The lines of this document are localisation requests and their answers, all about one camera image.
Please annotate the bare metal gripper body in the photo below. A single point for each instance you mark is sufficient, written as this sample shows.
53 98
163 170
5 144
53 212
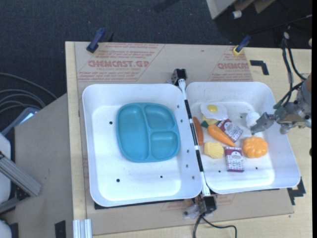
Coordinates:
294 115

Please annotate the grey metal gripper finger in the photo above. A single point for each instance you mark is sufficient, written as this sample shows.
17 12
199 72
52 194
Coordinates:
260 128
266 118

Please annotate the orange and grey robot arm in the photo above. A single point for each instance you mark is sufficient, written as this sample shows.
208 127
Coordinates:
307 84

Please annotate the white round toy food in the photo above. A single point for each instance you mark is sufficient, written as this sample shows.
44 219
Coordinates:
251 118

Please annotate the orange toy pumpkin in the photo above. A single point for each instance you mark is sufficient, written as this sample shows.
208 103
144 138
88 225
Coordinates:
255 147

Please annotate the red and white carton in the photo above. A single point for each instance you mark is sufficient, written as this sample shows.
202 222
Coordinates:
234 159
232 130

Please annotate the orange carrot with green top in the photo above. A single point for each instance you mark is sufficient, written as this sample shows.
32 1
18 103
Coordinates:
220 134

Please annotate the white and yellow fried egg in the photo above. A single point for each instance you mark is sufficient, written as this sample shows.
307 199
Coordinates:
213 109

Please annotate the yellow ridged biscuit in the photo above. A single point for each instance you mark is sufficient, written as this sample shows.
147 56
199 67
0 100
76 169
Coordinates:
214 150

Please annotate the yellow toy cheese slice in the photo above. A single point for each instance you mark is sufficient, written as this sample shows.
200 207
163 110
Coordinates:
209 121

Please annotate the white plastic tray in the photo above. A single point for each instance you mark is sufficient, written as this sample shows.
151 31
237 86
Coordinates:
138 182
247 182

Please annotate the orange toy sausage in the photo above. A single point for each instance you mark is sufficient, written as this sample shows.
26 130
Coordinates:
198 133

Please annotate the thin black and white rod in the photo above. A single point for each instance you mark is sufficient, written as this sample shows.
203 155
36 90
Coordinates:
190 118

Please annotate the blue divided plate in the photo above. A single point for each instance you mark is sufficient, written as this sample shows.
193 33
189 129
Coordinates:
138 133

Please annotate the brown cardboard board red print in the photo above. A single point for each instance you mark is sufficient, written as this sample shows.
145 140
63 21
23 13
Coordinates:
153 66

